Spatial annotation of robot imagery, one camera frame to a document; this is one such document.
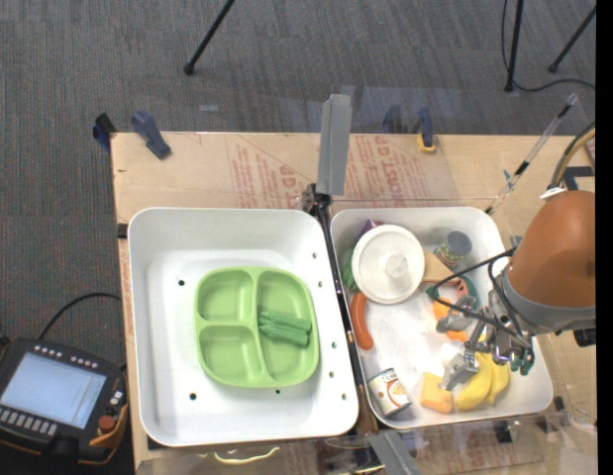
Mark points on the white plastic tray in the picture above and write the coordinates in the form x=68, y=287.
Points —
x=410, y=334
x=172, y=364

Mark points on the teal and pink toy doughnut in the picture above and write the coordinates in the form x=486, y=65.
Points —
x=467, y=285

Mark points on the orange toy carrot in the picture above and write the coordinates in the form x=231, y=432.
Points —
x=442, y=311

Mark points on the orange toy sausage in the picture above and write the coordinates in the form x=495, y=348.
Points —
x=359, y=319

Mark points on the tan toy bread slice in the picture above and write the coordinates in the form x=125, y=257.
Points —
x=436, y=267

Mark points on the small white soup can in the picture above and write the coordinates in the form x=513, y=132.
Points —
x=391, y=393

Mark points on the yellow banana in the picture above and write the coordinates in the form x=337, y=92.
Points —
x=477, y=389

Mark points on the small can with green label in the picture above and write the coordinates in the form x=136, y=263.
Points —
x=454, y=249

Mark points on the white bowl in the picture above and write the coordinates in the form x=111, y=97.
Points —
x=375, y=275

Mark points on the green toy beans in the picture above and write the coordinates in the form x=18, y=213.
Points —
x=285, y=328

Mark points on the brown cardboard board red print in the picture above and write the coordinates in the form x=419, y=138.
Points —
x=197, y=171

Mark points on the purple toy item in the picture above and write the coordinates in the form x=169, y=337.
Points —
x=369, y=226

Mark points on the yellow toy cheese wedge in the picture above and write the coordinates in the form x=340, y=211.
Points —
x=435, y=396

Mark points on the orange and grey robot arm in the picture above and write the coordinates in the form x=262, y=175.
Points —
x=553, y=250

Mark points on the green divided plate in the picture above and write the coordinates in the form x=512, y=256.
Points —
x=227, y=349

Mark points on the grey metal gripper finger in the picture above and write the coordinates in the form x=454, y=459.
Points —
x=459, y=370
x=454, y=321

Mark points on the green toy vegetable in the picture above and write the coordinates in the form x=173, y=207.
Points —
x=349, y=272

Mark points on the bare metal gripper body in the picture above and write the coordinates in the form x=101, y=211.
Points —
x=499, y=337

